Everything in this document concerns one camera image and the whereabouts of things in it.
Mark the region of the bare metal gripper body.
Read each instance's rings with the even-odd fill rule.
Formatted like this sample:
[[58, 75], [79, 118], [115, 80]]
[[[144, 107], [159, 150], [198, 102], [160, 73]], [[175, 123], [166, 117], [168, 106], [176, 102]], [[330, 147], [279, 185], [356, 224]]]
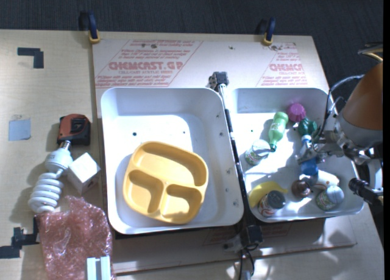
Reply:
[[347, 157], [355, 163], [365, 162], [364, 150], [347, 138], [342, 131], [324, 131], [320, 137], [313, 139], [316, 152], [327, 151], [330, 156]]

